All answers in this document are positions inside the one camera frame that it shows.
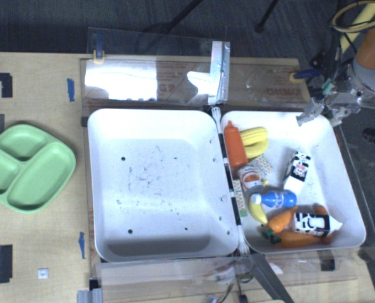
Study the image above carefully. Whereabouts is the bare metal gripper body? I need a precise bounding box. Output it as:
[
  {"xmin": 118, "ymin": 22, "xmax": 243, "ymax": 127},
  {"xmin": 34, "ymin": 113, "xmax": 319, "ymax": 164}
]
[{"xmin": 320, "ymin": 88, "xmax": 375, "ymax": 115}]

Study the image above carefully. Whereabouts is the white plastic tray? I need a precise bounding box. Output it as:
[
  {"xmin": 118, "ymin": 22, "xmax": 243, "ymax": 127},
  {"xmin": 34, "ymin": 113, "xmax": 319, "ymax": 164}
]
[
  {"xmin": 220, "ymin": 110, "xmax": 367, "ymax": 255},
  {"xmin": 86, "ymin": 107, "xmax": 240, "ymax": 263}
]

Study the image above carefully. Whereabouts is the cow print milk carton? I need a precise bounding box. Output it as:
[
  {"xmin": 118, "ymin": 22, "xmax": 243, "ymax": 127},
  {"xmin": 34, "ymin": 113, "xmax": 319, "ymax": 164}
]
[
  {"xmin": 282, "ymin": 150, "xmax": 313, "ymax": 197},
  {"xmin": 294, "ymin": 211, "xmax": 343, "ymax": 237}
]

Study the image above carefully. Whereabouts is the yellow corn cob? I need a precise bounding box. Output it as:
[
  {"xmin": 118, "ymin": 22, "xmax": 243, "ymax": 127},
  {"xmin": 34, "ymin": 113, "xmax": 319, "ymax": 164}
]
[{"xmin": 239, "ymin": 126, "xmax": 269, "ymax": 146}]

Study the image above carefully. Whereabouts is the yellow banana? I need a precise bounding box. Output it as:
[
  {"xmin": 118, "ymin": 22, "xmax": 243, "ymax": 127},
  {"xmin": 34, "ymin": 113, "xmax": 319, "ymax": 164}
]
[
  {"xmin": 244, "ymin": 138, "xmax": 270, "ymax": 160},
  {"xmin": 248, "ymin": 179, "xmax": 270, "ymax": 226}
]

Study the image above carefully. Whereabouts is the patterned cracker packet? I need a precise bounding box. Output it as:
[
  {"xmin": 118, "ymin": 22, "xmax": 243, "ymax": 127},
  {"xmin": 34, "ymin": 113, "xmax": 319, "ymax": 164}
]
[
  {"xmin": 232, "ymin": 178, "xmax": 249, "ymax": 218},
  {"xmin": 248, "ymin": 153, "xmax": 275, "ymax": 178}
]

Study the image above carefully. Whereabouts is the orange squeeze bottle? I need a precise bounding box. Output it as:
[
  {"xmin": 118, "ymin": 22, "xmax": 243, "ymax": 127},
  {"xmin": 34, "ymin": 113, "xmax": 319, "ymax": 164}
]
[{"xmin": 223, "ymin": 120, "xmax": 249, "ymax": 169}]

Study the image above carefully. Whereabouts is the small white and orange can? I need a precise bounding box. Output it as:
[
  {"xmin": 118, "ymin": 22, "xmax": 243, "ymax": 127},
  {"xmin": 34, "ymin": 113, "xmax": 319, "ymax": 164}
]
[{"xmin": 237, "ymin": 165, "xmax": 265, "ymax": 191}]

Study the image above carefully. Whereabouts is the blue bottle white cap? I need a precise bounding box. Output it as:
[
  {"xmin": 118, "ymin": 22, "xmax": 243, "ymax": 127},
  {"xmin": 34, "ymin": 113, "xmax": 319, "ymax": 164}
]
[{"xmin": 249, "ymin": 189, "xmax": 298, "ymax": 209}]

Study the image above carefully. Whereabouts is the orange carrot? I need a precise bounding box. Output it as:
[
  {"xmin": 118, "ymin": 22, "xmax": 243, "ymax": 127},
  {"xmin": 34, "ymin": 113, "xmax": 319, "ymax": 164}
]
[{"xmin": 261, "ymin": 205, "xmax": 299, "ymax": 240}]

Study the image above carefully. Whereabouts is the green divided plate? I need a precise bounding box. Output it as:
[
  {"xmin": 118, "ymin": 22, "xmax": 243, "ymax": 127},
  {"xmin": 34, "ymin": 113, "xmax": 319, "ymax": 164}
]
[{"xmin": 0, "ymin": 123, "xmax": 77, "ymax": 215}]

